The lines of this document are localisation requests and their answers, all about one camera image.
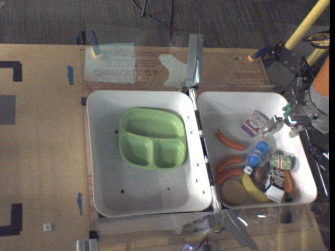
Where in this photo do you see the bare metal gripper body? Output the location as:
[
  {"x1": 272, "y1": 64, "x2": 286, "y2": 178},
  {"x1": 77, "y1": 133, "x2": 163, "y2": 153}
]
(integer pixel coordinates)
[{"x1": 300, "y1": 97, "x2": 330, "y2": 135}]

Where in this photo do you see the green and white can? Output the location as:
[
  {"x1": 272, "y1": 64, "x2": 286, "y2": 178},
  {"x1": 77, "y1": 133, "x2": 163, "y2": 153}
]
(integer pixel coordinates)
[{"x1": 269, "y1": 154, "x2": 293, "y2": 171}]

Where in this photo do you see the purple and white carton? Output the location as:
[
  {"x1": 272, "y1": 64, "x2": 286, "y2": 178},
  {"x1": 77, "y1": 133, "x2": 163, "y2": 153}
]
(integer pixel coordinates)
[{"x1": 240, "y1": 110, "x2": 269, "y2": 138}]

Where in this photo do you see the blue bottle with white cap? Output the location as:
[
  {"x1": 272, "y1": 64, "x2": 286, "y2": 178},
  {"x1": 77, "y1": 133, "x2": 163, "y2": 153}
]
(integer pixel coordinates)
[{"x1": 243, "y1": 141, "x2": 270, "y2": 175}]

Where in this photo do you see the orange carrot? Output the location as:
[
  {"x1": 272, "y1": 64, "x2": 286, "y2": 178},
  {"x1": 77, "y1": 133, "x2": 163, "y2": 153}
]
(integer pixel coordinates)
[{"x1": 283, "y1": 170, "x2": 294, "y2": 202}]

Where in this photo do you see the small brown round toy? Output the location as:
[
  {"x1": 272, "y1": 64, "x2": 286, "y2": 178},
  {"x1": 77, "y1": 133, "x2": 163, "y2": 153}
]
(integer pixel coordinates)
[{"x1": 253, "y1": 166, "x2": 268, "y2": 184}]

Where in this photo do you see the white milk carton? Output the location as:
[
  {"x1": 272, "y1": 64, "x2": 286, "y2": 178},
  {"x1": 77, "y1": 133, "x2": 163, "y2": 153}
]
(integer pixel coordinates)
[{"x1": 263, "y1": 167, "x2": 286, "y2": 204}]

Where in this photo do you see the orange sausage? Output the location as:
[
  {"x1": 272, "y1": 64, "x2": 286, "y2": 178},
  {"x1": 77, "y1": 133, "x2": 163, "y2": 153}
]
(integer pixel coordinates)
[
  {"x1": 216, "y1": 131, "x2": 246, "y2": 151},
  {"x1": 215, "y1": 155, "x2": 244, "y2": 174},
  {"x1": 215, "y1": 168, "x2": 244, "y2": 185}
]

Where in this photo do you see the yellow banana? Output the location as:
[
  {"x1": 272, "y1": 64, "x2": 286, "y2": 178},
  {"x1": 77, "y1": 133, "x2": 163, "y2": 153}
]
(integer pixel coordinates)
[{"x1": 241, "y1": 173, "x2": 272, "y2": 203}]

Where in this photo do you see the white plastic tray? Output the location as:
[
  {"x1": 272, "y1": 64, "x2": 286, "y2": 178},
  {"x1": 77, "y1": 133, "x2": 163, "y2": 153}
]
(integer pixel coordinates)
[
  {"x1": 86, "y1": 89, "x2": 213, "y2": 218},
  {"x1": 196, "y1": 91, "x2": 318, "y2": 209}
]

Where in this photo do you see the brown round bread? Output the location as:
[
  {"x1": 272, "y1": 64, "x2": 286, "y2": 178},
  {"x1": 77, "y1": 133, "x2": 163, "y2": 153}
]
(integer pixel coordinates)
[{"x1": 221, "y1": 179, "x2": 248, "y2": 205}]

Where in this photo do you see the brown cardboard board, red print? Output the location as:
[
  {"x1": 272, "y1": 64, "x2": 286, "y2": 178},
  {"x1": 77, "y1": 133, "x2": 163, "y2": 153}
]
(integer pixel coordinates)
[{"x1": 80, "y1": 45, "x2": 323, "y2": 248}]

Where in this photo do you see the green divided plate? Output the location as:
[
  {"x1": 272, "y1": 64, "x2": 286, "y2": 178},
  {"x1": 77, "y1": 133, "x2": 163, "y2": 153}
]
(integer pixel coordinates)
[{"x1": 118, "y1": 107, "x2": 188, "y2": 170}]

